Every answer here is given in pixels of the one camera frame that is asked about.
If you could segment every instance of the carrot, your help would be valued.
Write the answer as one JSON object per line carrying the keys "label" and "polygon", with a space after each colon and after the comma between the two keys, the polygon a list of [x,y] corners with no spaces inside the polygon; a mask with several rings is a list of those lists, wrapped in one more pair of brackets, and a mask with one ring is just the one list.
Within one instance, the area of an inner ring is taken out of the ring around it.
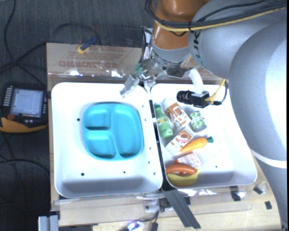
{"label": "carrot", "polygon": [[166,167],[167,174],[174,172],[188,173],[192,175],[196,173],[196,169],[186,164],[174,164]]}
{"label": "carrot", "polygon": [[201,138],[195,139],[195,140],[189,142],[185,147],[183,147],[180,150],[180,152],[189,152],[189,151],[192,151],[195,149],[205,147],[208,142],[213,143],[213,138],[212,137],[209,137],[209,138],[201,137]]}

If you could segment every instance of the dark floor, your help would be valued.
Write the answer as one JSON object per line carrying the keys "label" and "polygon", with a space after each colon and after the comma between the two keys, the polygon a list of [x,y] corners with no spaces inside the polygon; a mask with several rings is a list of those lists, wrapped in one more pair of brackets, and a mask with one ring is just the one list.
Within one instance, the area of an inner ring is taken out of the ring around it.
{"label": "dark floor", "polygon": [[[47,84],[45,42],[82,43],[92,26],[118,33],[151,27],[144,6],[145,0],[0,1],[0,92],[9,81]],[[0,132],[0,231],[37,230],[38,216],[49,213],[49,196],[48,129]]]}

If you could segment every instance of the yellow cable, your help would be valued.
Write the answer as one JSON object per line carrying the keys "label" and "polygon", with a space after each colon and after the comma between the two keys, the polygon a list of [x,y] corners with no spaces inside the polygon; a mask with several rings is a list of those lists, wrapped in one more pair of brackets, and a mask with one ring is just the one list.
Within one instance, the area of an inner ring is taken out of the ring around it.
{"label": "yellow cable", "polygon": [[216,90],[216,92],[215,92],[212,96],[206,98],[205,101],[208,101],[208,102],[210,102],[211,104],[213,104],[213,103],[214,103],[214,100],[215,100],[215,98],[216,98],[217,93],[220,91],[220,89],[222,88],[222,86],[225,84],[225,81],[226,81],[226,79],[223,79],[222,82],[220,83],[220,86],[219,86],[218,89]]}
{"label": "yellow cable", "polygon": [[233,21],[229,21],[229,22],[222,22],[222,23],[217,23],[217,24],[208,25],[208,26],[191,27],[190,29],[189,28],[174,28],[174,27],[170,27],[170,26],[165,26],[165,25],[161,24],[158,21],[155,21],[155,22],[160,28],[165,29],[167,31],[171,31],[171,32],[187,32],[189,30],[196,31],[196,30],[201,30],[201,29],[208,29],[208,28],[212,28],[212,27],[225,26],[225,25],[228,25],[228,24],[233,24],[233,23],[237,23],[237,22],[247,21],[247,20],[262,16],[262,15],[268,14],[268,13],[273,13],[273,12],[276,12],[276,11],[279,11],[279,10],[283,10],[285,8],[286,7],[283,7],[283,8],[280,8],[280,9],[275,9],[275,10],[269,10],[269,11],[266,11],[266,12],[263,12],[263,13],[259,13],[259,14],[256,14],[256,15],[248,16],[248,17],[245,17],[245,18],[242,18],[242,19],[237,19],[237,20],[233,20]]}

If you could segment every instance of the blue plate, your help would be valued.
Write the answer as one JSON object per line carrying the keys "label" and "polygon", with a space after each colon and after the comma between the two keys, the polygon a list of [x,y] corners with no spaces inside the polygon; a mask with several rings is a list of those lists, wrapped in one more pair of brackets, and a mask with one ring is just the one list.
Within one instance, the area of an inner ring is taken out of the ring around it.
{"label": "blue plate", "polygon": [[97,159],[124,160],[144,148],[144,135],[137,111],[121,103],[99,103],[83,114],[86,150]]}

